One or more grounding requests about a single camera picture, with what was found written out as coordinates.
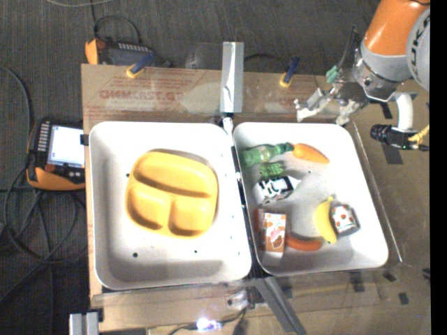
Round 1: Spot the orange juice carton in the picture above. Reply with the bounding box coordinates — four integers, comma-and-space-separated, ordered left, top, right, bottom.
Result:
256, 208, 288, 255

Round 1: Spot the green broccoli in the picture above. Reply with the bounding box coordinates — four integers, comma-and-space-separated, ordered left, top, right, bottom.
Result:
258, 161, 286, 179

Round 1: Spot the black and white carton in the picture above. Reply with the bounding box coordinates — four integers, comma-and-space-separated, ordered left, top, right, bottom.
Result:
251, 175, 302, 206

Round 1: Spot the green plastic bottle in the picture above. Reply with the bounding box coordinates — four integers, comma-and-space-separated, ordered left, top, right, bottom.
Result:
242, 142, 295, 168

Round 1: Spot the orange carrot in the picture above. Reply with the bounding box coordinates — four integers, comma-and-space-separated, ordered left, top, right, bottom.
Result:
292, 142, 331, 165

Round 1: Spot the red sausage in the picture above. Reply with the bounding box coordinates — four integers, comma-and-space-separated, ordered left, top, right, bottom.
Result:
284, 233, 323, 252

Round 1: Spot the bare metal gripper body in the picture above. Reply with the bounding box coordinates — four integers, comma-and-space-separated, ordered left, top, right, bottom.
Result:
327, 52, 400, 107

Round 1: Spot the brown cardboard board red print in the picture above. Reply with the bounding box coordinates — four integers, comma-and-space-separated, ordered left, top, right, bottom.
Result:
80, 63, 353, 332

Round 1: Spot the black cylinder on white bracket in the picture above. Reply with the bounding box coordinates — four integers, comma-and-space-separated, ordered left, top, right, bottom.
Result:
369, 91, 420, 151

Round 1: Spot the white and red can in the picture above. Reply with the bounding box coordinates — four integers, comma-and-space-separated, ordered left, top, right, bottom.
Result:
330, 203, 361, 237

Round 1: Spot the yellow banana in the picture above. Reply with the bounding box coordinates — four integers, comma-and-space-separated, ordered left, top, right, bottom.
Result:
314, 195, 339, 246

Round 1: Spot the white plastic tray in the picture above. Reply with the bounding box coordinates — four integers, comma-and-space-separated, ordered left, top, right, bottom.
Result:
232, 121, 390, 277
88, 120, 253, 291

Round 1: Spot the yellow divided plate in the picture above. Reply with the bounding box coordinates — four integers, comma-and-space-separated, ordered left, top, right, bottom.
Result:
124, 149, 220, 239

